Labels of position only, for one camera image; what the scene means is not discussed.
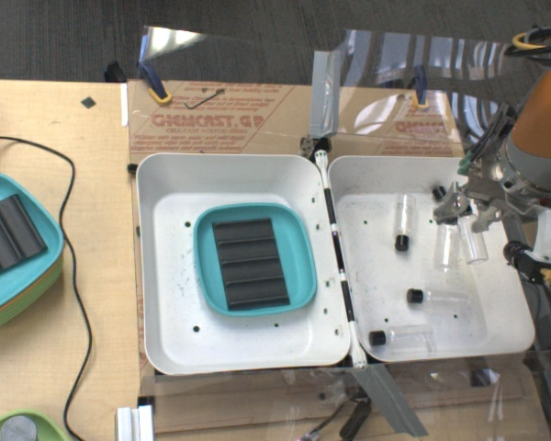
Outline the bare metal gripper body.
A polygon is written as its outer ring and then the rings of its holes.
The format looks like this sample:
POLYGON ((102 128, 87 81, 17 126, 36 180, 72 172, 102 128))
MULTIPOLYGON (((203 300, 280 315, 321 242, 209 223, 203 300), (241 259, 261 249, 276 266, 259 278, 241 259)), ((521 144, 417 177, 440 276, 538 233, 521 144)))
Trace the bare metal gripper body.
POLYGON ((463 159, 464 192, 481 209, 535 217, 551 209, 551 157, 532 153, 486 153, 463 159))

